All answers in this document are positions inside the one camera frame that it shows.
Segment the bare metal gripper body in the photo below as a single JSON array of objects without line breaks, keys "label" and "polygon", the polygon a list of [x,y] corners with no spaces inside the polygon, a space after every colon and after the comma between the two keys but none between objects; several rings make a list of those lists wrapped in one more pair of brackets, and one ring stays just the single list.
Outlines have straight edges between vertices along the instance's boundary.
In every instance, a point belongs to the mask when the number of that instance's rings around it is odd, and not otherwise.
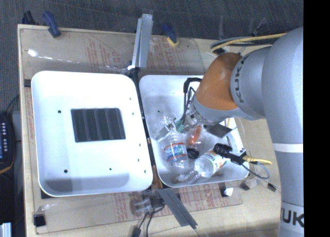
[{"label": "bare metal gripper body", "polygon": [[195,126],[206,124],[207,121],[197,113],[187,114],[185,117],[185,125],[189,128],[194,128]]}]

